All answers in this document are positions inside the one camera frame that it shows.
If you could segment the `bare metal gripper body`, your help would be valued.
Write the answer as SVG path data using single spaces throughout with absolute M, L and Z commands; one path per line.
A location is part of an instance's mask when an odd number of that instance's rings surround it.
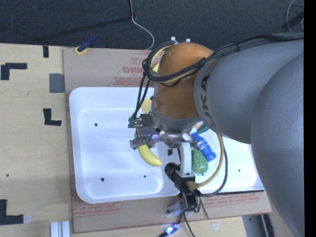
M 136 137 L 148 138 L 160 138 L 166 146 L 169 148 L 175 148 L 174 144 L 183 141 L 182 135 L 189 132 L 189 128 L 170 128 L 161 123 L 152 113 L 141 114 L 136 119 Z

